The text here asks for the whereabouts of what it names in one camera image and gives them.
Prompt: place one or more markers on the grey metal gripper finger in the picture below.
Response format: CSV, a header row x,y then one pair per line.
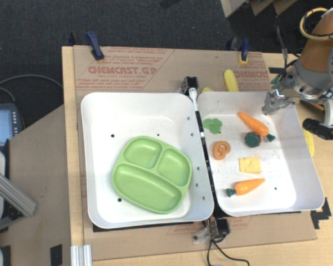
x,y
267,105
283,103

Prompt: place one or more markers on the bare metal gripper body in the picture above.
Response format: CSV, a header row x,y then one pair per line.
x,y
308,92

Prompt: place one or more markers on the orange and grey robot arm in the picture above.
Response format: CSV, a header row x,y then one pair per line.
x,y
320,46

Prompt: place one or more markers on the orange carrot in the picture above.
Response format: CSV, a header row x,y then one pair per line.
x,y
254,123
247,186

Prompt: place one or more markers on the dark green broccoli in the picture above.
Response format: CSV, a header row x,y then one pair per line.
x,y
252,139

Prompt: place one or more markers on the flat green lettuce leaf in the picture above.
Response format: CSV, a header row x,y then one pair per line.
x,y
212,125

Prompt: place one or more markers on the white plastic tray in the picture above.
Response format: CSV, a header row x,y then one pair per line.
x,y
288,162
111,112

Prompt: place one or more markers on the small yellow toy food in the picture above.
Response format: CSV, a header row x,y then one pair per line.
x,y
207,89

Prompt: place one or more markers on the yellow cheese slice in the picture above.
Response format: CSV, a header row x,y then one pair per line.
x,y
249,165

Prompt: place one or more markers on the orange pretzel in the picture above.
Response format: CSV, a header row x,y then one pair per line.
x,y
219,151

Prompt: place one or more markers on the thin black and white rod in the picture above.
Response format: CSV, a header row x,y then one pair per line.
x,y
202,132

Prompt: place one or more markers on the green divided plate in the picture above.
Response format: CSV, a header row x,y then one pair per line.
x,y
150,176

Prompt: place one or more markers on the brown cardboard board red print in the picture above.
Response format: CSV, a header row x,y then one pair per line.
x,y
133,71

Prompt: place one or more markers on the black cylinder on white bracket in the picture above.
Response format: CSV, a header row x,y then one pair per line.
x,y
317,128

